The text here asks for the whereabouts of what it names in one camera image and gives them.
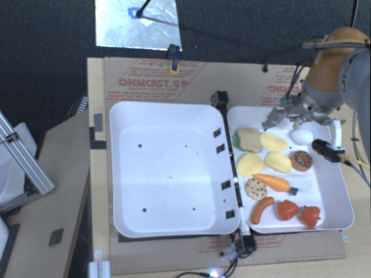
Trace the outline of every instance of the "toy carrot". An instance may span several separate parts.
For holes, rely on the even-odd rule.
[[[254,177],[279,192],[290,191],[295,196],[298,191],[297,188],[291,187],[289,182],[283,178],[260,173],[254,174]]]

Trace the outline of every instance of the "toy tomato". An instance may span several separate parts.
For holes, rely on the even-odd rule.
[[[296,215],[299,207],[297,206],[297,204],[291,201],[284,200],[283,202],[280,202],[280,204],[278,204],[277,210],[281,220],[289,220],[294,215]]]
[[[306,225],[310,226],[311,228],[314,228],[317,224],[317,221],[320,219],[319,213],[320,209],[315,206],[305,207],[302,214],[301,214],[301,221],[303,221]]]

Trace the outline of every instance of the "empty white tray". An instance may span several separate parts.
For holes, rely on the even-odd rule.
[[[234,107],[228,112],[228,124],[230,133],[233,135],[239,127],[256,127],[263,132],[261,123],[264,122],[271,112],[269,107]],[[275,171],[267,167],[261,173],[281,177],[290,182],[290,185],[299,188],[296,196],[288,192],[277,192],[267,187],[268,196],[275,199],[272,206],[267,207],[261,216],[258,225],[253,225],[250,221],[251,213],[257,202],[246,195],[244,184],[250,177],[238,176],[239,186],[241,188],[242,202],[245,206],[245,218],[248,225],[259,233],[284,233],[284,232],[302,232],[311,230],[339,230],[349,228],[354,221],[354,212],[349,199],[347,188],[344,183],[343,175],[338,163],[330,163],[323,156],[317,154],[311,145],[299,146],[291,138],[290,132],[292,124],[289,119],[283,121],[277,126],[267,130],[267,133],[283,138],[288,143],[286,149],[282,151],[287,157],[292,153],[303,150],[312,156],[313,165],[306,172],[299,172],[292,168],[289,174]],[[321,126],[315,122],[308,122],[302,125],[302,129],[311,130],[314,139],[331,141],[328,127]],[[234,148],[234,158],[237,163],[245,154],[239,149]],[[264,160],[268,153],[267,149],[257,153]],[[299,213],[289,221],[281,221],[278,218],[277,205],[283,200],[290,200],[299,207],[318,206],[321,209],[320,218],[317,226],[310,229],[300,220],[301,209]]]
[[[127,237],[219,235],[238,227],[220,112],[121,102],[110,112],[114,224]]]

